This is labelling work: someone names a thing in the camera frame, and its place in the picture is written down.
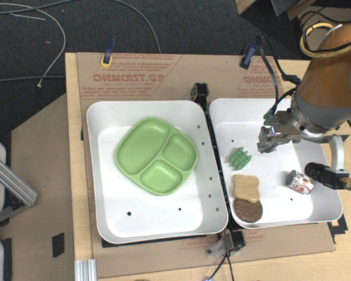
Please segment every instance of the blue clamp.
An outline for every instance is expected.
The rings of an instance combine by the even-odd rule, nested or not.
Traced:
[[[244,50],[245,56],[239,64],[242,68],[245,68],[246,70],[248,69],[248,66],[250,65],[250,62],[251,62],[251,58],[254,55],[256,49],[257,49],[257,46],[255,43],[247,44],[247,46]]]
[[[103,56],[101,57],[101,66],[108,68],[111,66],[112,64],[112,59],[113,59],[113,50],[115,48],[116,45],[116,39],[114,37],[110,37],[108,40],[108,44],[106,46],[106,51],[105,54],[103,54]]]

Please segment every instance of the wooden table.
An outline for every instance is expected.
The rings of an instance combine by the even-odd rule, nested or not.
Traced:
[[[307,61],[283,60],[280,63],[284,71],[297,74],[300,77],[303,76],[308,65]],[[75,260],[87,261],[93,258],[93,254],[84,147],[81,141],[82,121],[77,65],[77,55],[75,53],[66,53],[74,254]],[[290,87],[291,85],[284,84],[285,91]],[[347,124],[343,124],[337,133],[351,134],[351,130]],[[323,148],[330,163],[330,150],[328,146]],[[351,174],[351,136],[345,142],[345,155],[345,169],[349,170]],[[236,280],[351,280],[351,192],[340,191],[340,197],[349,230],[346,234],[336,237],[335,252],[234,263],[233,271]],[[214,266],[209,266],[134,276],[110,277],[101,280],[202,280],[210,275],[214,269]],[[228,266],[223,265],[214,279],[230,280]]]

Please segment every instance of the green plate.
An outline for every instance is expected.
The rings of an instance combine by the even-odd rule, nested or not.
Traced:
[[[175,192],[185,182],[198,158],[198,149],[189,137],[156,117],[135,124],[115,151],[122,173],[162,196]]]

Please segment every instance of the black floor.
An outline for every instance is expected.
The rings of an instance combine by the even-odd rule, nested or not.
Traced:
[[[60,0],[0,0],[38,6]],[[263,32],[282,59],[301,59],[297,23],[276,17],[270,0],[258,0],[242,16],[235,0],[121,0],[140,10],[152,23],[162,53],[239,54]],[[351,8],[351,0],[318,0],[316,5]],[[10,6],[0,6],[10,10]],[[145,21],[126,6],[85,0],[44,9],[67,36],[66,52],[102,52],[108,37],[117,38],[116,52],[157,53]],[[37,16],[36,12],[26,13]],[[47,20],[0,15],[0,78],[42,75],[63,44],[57,25]],[[64,75],[64,57],[49,75]],[[0,83],[0,139],[65,93],[64,80]]]

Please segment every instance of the soda can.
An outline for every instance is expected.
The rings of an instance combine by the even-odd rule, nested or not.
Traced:
[[[296,170],[292,170],[287,176],[286,185],[302,194],[309,194],[314,188],[315,180]]]

